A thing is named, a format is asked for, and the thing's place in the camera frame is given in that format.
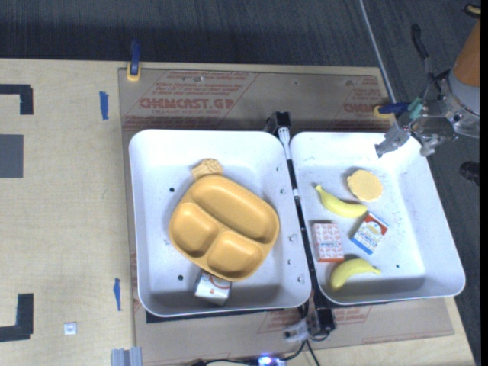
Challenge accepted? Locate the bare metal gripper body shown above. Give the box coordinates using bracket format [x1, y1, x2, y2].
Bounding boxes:
[407, 77, 480, 143]

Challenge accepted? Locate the yellow round biscuit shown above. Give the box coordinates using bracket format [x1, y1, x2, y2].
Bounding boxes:
[346, 169, 384, 204]

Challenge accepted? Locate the white plastic tray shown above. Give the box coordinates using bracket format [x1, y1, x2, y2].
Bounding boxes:
[289, 130, 467, 307]
[127, 128, 312, 318]

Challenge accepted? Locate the yellow banana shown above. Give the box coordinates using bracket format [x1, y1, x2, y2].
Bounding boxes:
[329, 257, 382, 291]
[314, 183, 369, 220]

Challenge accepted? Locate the blue white red carton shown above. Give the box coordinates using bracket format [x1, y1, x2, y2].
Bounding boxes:
[349, 211, 390, 256]

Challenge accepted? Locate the thin black and white rod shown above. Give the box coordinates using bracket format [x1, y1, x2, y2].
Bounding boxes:
[278, 126, 326, 313]

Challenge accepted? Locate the orange and white carton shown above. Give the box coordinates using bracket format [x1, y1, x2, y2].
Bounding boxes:
[311, 221, 345, 264]

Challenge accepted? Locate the brown cardboard board red print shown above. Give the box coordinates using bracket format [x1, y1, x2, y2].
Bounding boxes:
[117, 66, 455, 359]

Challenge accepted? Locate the orange divided plate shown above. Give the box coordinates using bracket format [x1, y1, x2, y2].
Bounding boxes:
[168, 173, 281, 282]

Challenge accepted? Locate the tan waffle biscuit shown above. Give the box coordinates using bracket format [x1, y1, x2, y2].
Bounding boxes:
[190, 158, 224, 181]

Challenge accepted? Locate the white carton with orange print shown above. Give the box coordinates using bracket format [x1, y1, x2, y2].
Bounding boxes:
[193, 271, 233, 307]

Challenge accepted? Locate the black block with thin wires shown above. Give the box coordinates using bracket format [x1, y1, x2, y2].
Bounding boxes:
[262, 110, 293, 135]
[309, 306, 337, 338]

